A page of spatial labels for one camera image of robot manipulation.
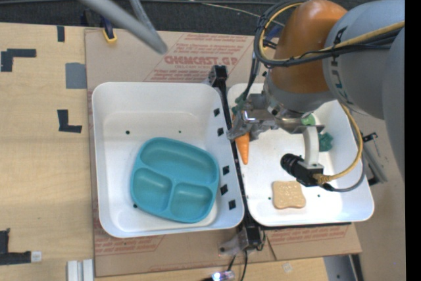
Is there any green broccoli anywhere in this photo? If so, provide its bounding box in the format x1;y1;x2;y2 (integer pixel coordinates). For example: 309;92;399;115
318;132;334;153

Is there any brown cardboard board red print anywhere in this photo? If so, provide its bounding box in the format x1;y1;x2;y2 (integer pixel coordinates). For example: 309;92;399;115
84;28;362;277

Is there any tan bread slice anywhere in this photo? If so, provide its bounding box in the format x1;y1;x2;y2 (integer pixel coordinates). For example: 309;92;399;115
271;180;307;210

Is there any blue divided plate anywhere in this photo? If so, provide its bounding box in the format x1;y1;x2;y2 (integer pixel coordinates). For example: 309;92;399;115
130;136;220;224

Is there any black cylinder on white bracket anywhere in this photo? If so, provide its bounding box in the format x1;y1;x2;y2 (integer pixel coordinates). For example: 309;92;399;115
280;124;325;188

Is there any black block with wires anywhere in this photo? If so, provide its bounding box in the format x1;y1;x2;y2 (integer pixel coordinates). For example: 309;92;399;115
209;64;230;89
243;225;264;250

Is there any white plastic tray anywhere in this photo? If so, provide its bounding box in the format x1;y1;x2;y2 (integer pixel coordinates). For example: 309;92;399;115
91;81;245;239
226;82;375;228

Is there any orange carrot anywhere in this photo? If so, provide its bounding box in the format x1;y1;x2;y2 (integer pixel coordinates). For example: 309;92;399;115
231;92;251;166

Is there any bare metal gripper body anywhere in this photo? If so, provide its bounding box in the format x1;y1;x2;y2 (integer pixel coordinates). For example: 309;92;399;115
242;93;312;134

